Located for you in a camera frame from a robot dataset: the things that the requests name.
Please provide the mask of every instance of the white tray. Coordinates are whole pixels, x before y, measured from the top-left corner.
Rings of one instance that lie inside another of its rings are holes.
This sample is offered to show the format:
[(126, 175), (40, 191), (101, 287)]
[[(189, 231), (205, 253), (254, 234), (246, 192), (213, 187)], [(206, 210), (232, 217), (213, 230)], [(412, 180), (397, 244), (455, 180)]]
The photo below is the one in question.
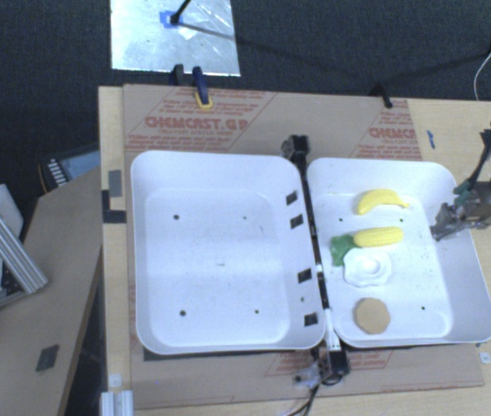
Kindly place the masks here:
[[(491, 302), (471, 235), (440, 243), (430, 235), (441, 203), (453, 197), (445, 168), (318, 159), (308, 179), (332, 324), (345, 342), (375, 348), (491, 337)], [(152, 151), (134, 160), (131, 186), (136, 327), (146, 348), (184, 354), (318, 345), (324, 312), (301, 179), (290, 162)], [(410, 207), (356, 215), (359, 197), (375, 188), (396, 190)], [(331, 265), (331, 237), (389, 225), (402, 227), (405, 238), (383, 247), (392, 262), (388, 281), (347, 283), (344, 269)], [(388, 306), (391, 322), (380, 335), (354, 323), (364, 297)]]
[[(436, 163), (394, 160), (317, 159), (308, 169), (318, 242), (340, 338), (354, 347), (394, 347), (477, 342), (491, 338), (491, 302), (469, 230), (436, 242), (429, 227), (441, 203), (452, 203), (456, 183)], [(355, 213), (364, 192), (390, 188), (409, 208), (378, 206)], [(357, 231), (399, 226), (404, 239), (382, 247), (392, 274), (380, 286), (355, 287), (344, 280), (344, 267), (333, 267), (330, 240)], [(380, 335), (363, 332), (354, 321), (359, 300), (375, 297), (390, 312)]]
[[(290, 162), (154, 151), (135, 159), (131, 181), (136, 327), (146, 348), (178, 354), (318, 344), (323, 310), (301, 180)], [(300, 283), (305, 270), (311, 279)]]

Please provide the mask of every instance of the yellow banana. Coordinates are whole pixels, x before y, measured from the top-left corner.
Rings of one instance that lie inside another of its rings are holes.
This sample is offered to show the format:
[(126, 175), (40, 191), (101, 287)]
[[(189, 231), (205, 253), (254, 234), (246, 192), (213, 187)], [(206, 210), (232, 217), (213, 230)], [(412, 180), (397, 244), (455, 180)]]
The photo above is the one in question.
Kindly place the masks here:
[(382, 189), (366, 192), (357, 204), (357, 214), (365, 214), (378, 205), (399, 205), (407, 208), (406, 204), (394, 190)]
[(397, 244), (403, 239), (403, 231), (397, 226), (385, 226), (383, 228), (370, 228), (359, 231), (353, 237), (353, 243), (360, 247), (383, 246)]

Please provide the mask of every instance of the black fabric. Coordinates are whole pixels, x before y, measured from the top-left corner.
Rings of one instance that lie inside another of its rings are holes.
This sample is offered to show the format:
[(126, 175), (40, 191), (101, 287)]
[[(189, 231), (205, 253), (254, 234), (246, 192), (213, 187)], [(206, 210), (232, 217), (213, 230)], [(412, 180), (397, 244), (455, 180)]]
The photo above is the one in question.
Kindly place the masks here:
[[(232, 0), (242, 77), (212, 86), (473, 99), (491, 0)], [(42, 194), (37, 161), (97, 141), (97, 88), (167, 83), (110, 68), (109, 0), (0, 0), (0, 183)], [(480, 96), (491, 100), (491, 62)]]

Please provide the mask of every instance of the tan round patty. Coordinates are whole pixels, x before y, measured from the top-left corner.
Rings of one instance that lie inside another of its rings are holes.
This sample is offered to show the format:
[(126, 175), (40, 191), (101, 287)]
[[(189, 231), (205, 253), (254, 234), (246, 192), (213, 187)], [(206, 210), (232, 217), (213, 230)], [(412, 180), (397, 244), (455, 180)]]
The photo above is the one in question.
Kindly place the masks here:
[(390, 323), (390, 313), (386, 304), (372, 297), (366, 297), (359, 301), (354, 315), (359, 328), (370, 335), (384, 333)]

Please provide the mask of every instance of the blue mark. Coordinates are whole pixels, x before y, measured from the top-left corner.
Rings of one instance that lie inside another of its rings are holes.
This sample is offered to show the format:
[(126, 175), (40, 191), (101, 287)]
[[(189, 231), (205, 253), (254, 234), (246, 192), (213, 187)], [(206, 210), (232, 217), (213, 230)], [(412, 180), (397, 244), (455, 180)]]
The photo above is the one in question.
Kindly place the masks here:
[(427, 135), (429, 136), (430, 147), (435, 149), (435, 141), (433, 140), (435, 136), (429, 130), (427, 130)]
[[(171, 11), (171, 10), (162, 10), (159, 13), (160, 22), (167, 29), (178, 28), (178, 24), (171, 24), (170, 23), (170, 16), (172, 14), (174, 14), (174, 11)], [(180, 16), (179, 23), (184, 23), (184, 17), (183, 16)]]

